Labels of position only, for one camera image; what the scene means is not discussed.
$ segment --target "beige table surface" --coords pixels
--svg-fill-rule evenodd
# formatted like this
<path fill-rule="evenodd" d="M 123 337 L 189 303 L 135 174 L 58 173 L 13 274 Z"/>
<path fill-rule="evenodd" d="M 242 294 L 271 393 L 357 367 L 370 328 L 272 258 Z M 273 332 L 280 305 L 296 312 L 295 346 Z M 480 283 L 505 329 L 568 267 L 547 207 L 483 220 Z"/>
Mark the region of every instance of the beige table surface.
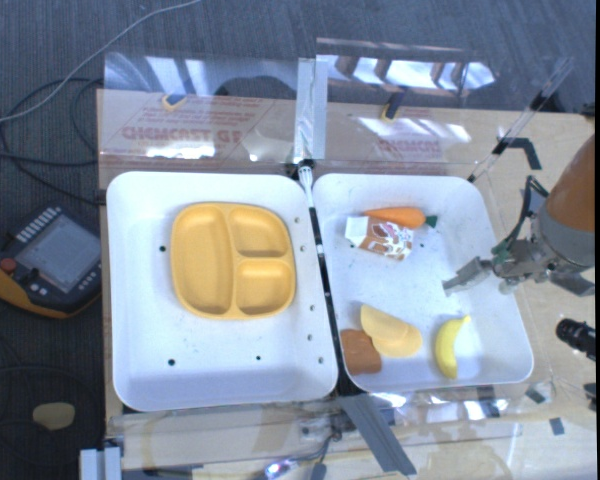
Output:
<path fill-rule="evenodd" d="M 346 120 L 350 109 L 335 109 L 329 134 L 338 133 L 338 114 Z M 432 118 L 463 126 L 472 137 L 495 140 L 516 112 L 427 109 Z M 100 137 L 107 135 L 100 120 Z M 520 191 L 525 177 L 533 174 L 551 189 L 579 147 L 595 132 L 595 121 L 575 114 L 538 113 L 523 130 L 542 164 L 530 171 L 522 150 L 503 155 L 482 180 L 489 185 L 495 206 L 492 221 L 496 236 L 508 233 L 515 224 L 521 205 Z M 490 151 L 486 144 L 484 151 Z M 115 162 L 100 166 L 101 188 L 106 188 L 120 172 L 134 168 Z M 319 446 L 293 437 L 297 425 L 293 410 L 273 407 L 248 411 L 213 411 L 182 414 L 133 414 L 121 416 L 122 402 L 116 396 L 111 378 L 111 307 L 107 261 L 106 210 L 101 213 L 103 237 L 104 337 L 106 370 L 106 413 L 111 434 L 125 433 L 125 469 L 204 463 L 194 469 L 192 478 L 253 478 L 271 462 L 271 457 Z M 595 281 L 595 269 L 585 277 Z M 571 349 L 555 336 L 556 324 L 563 318 L 586 321 L 595 327 L 595 297 L 578 298 L 549 283 L 525 283 L 517 297 L 528 305 L 532 315 L 525 324 L 533 327 L 539 354 L 550 365 L 550 383 L 545 403 L 524 397 L 512 414 L 499 418 L 467 421 L 425 410 L 416 421 L 396 427 L 400 442 L 418 470 L 420 479 L 589 479 L 597 478 L 596 413 L 588 407 L 582 386 L 595 382 L 595 362 Z M 562 425 L 554 432 L 552 420 Z M 325 457 L 327 478 L 401 478 L 383 473 L 371 452 L 355 432 L 330 446 Z M 299 467 L 284 478 L 309 479 L 310 468 Z"/>

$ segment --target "yellow plate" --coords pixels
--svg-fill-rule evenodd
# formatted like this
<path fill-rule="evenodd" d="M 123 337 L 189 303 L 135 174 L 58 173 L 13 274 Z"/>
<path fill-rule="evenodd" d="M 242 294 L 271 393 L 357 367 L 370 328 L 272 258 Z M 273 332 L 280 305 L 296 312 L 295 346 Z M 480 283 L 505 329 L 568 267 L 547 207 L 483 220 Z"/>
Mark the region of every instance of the yellow plate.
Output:
<path fill-rule="evenodd" d="M 209 318 L 273 315 L 296 289 L 287 227 L 273 212 L 245 204 L 182 210 L 171 231 L 171 274 L 184 307 Z"/>

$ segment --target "device screen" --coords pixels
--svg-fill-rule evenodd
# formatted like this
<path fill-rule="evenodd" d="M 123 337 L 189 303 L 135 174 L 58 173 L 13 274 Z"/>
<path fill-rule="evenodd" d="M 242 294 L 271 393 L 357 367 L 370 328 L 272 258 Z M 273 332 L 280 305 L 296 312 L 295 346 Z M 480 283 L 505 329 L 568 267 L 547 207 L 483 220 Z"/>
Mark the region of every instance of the device screen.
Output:
<path fill-rule="evenodd" d="M 100 259 L 100 241 L 93 234 L 60 215 L 15 260 L 64 293 L 70 292 Z"/>

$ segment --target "orange carrot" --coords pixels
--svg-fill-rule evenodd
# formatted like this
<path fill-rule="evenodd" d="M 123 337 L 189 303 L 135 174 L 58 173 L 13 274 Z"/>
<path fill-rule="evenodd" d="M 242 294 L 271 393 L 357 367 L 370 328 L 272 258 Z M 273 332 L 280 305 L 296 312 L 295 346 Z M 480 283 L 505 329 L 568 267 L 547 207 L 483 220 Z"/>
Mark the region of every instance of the orange carrot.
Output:
<path fill-rule="evenodd" d="M 376 210 L 367 210 L 364 212 L 367 217 L 394 222 L 409 229 L 416 229 L 425 222 L 431 227 L 435 227 L 437 218 L 427 217 L 419 208 L 410 206 L 395 206 L 392 208 L 378 208 Z"/>

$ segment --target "dark floor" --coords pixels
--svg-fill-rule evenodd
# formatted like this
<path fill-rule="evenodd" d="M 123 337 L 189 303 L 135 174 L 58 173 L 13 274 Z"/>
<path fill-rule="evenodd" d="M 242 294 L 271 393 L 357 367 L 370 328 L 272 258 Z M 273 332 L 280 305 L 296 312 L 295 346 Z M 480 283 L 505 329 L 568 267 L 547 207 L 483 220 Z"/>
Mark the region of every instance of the dark floor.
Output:
<path fill-rule="evenodd" d="M 0 0 L 0 116 L 41 101 L 136 20 L 187 1 Z M 538 59 L 568 56 L 574 68 L 551 109 L 580 112 L 595 102 L 596 0 L 206 0 L 147 19 L 107 51 L 297 59 L 315 55 L 318 37 L 506 57 L 515 65 L 510 83 L 518 75 L 542 78 L 534 72 Z M 49 104 L 4 123 L 0 152 L 93 160 L 94 88 L 103 73 L 97 55 Z M 0 245 L 8 229 L 50 200 L 97 227 L 96 187 L 93 162 L 49 166 L 0 156 Z M 78 478 L 78 450 L 97 446 L 101 435 L 101 325 L 100 302 L 57 320 L 0 300 L 0 480 Z M 59 400 L 77 407 L 71 427 L 50 433 L 30 423 L 33 407 Z"/>

